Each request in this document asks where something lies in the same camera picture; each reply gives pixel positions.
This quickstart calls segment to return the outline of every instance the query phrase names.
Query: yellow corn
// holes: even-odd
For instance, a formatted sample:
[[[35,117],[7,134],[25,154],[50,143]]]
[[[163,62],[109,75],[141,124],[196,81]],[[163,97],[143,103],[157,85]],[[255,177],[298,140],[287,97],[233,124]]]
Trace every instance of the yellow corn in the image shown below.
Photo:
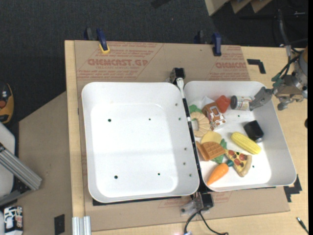
[[[252,154],[259,154],[261,151],[260,146],[249,137],[245,136],[242,133],[234,132],[231,135],[231,139],[242,149],[252,153]]]

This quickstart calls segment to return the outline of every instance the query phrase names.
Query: toy can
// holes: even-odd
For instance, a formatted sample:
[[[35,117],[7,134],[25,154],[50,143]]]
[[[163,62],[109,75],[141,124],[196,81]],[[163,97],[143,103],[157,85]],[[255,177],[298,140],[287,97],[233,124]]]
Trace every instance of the toy can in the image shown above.
[[[250,102],[252,98],[250,96],[232,96],[230,99],[230,107],[233,110],[249,111]]]

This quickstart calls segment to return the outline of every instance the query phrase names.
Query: blue clamp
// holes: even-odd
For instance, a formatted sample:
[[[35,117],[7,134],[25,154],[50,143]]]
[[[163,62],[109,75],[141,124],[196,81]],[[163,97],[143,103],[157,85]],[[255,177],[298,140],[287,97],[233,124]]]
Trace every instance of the blue clamp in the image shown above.
[[[100,28],[97,28],[96,33],[97,33],[97,40],[100,42],[99,47],[100,47],[101,51],[104,54],[109,53],[110,48],[109,48],[109,45],[107,43],[107,39],[106,39],[106,36],[104,35],[103,30]],[[84,40],[95,41],[95,38],[92,36],[91,29],[88,27],[84,31]]]
[[[222,55],[222,53],[221,53],[221,43],[222,43],[221,36],[219,35],[219,33],[215,32],[212,35],[212,44],[214,44],[214,47],[212,49],[213,49],[214,56],[221,56]]]

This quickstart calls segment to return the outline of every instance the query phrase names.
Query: orange object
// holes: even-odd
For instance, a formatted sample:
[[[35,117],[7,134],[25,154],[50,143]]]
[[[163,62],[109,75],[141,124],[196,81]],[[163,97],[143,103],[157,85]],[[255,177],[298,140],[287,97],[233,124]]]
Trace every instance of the orange object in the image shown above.
[[[225,113],[230,105],[230,98],[225,95],[221,95],[216,101],[217,107],[220,109],[221,113]]]
[[[209,186],[215,181],[218,181],[220,178],[222,178],[224,175],[228,173],[229,167],[233,165],[234,163],[231,160],[228,160],[227,163],[221,163],[218,166],[216,166],[212,171],[206,184]]]

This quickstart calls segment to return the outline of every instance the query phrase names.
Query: cardboard sheet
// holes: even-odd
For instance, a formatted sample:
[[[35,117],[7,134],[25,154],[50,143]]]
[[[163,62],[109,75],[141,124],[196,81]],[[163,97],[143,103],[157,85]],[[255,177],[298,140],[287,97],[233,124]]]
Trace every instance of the cardboard sheet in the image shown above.
[[[180,206],[190,197],[94,206],[88,191],[86,144],[82,114],[82,88],[93,81],[162,82],[173,68],[185,69],[189,81],[249,81],[240,46],[222,46],[214,56],[211,45],[108,42],[102,54],[97,41],[75,41],[77,96],[86,215],[93,231],[184,222]],[[225,218],[286,212],[289,205],[283,188],[213,192],[215,206],[205,218]]]

